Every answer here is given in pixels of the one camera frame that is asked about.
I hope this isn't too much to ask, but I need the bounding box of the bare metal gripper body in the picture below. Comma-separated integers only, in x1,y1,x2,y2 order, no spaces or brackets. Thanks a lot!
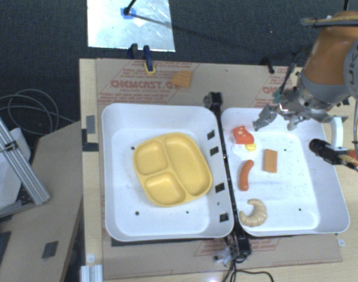
277,87,334,123

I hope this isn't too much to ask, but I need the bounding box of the red pizza slice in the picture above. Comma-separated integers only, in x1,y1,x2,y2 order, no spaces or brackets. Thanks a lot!
233,125,255,145

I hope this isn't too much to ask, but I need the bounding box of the white and yellow fried egg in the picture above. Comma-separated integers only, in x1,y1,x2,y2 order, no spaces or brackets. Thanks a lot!
232,142,257,157

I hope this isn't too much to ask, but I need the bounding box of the brown biscuit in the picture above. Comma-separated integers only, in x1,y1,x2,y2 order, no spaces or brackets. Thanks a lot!
262,149,278,173

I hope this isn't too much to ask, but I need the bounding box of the thin black rod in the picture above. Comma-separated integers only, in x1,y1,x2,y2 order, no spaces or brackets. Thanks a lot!
211,103,241,237

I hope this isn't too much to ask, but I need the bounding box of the orange sausage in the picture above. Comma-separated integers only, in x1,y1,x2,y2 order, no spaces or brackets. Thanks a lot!
239,159,255,192

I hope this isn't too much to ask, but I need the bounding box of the white plastic tray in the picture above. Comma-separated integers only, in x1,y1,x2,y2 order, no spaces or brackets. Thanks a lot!
220,107,351,237
101,102,235,242

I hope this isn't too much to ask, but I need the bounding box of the brown cardboard board red print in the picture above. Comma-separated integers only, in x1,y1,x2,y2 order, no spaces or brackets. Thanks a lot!
95,58,343,280

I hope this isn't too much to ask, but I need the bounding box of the orange bread slice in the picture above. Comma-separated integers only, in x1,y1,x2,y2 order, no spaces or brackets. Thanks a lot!
170,70,193,88

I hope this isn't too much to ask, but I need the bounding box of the beige croissant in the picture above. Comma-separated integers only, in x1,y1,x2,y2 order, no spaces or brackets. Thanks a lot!
239,198,268,227

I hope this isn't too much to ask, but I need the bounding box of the yellow divided plate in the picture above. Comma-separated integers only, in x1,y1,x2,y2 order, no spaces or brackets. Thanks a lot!
132,132,213,207

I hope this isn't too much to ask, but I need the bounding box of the black cylinder on white bracket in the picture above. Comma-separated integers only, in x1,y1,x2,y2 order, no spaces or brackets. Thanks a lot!
309,115,349,165

